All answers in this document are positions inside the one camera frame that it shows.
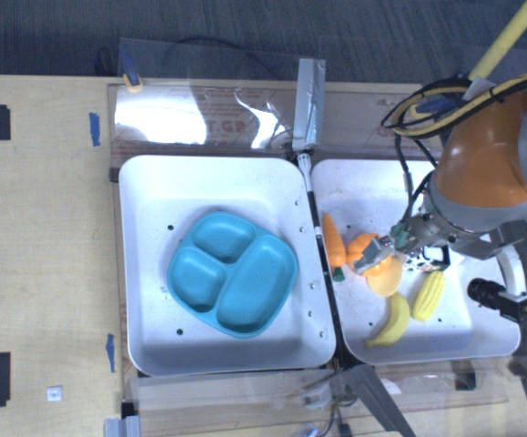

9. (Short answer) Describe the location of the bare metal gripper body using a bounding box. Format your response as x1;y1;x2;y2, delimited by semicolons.
396;211;462;257

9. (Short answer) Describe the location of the orange pumpkin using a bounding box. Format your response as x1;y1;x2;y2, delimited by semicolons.
346;232;382;269

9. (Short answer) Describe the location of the white packet with black print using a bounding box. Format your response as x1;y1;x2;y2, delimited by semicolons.
403;245;451;273

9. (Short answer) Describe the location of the yellow-orange round toy fruit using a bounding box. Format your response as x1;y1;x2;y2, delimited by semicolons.
364;255;404;299

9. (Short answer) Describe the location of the orange carrot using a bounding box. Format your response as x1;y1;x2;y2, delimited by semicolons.
321;212;348;283

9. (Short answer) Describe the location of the yellow corn cob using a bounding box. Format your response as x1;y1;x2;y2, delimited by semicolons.
410;269;447;323

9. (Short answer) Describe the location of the yellow banana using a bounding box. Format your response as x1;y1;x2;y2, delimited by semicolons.
365;291;411;349

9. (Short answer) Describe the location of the white plastic tray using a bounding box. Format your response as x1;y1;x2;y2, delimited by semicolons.
310;158;522;366
117;154;338;378

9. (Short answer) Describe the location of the blue divided plate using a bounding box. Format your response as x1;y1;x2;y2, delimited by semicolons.
166;210;300;340

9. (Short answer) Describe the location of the black cylinder on white bracket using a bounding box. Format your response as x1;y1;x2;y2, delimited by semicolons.
466;243;527;325

